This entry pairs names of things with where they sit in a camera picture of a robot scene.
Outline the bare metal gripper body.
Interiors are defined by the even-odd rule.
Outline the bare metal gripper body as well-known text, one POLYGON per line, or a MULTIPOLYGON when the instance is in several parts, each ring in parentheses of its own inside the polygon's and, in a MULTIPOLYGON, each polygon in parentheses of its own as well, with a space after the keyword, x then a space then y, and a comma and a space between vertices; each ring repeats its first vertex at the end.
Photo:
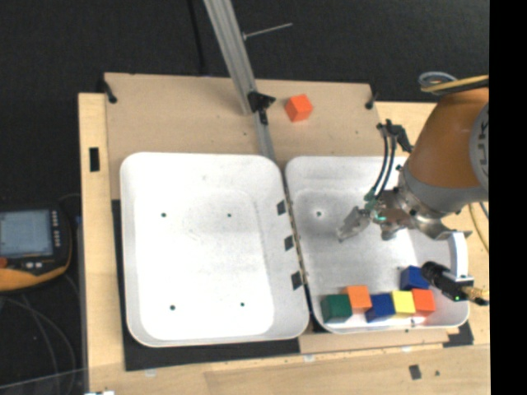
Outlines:
POLYGON ((471 230, 448 228, 442 222, 444 217, 444 212, 432 210, 402 189, 384 191, 375 200, 371 213, 372 221, 379 227, 383 221, 399 220, 407 225, 404 230, 417 230, 433 240, 446 240, 454 233, 465 238, 472 234, 471 230))

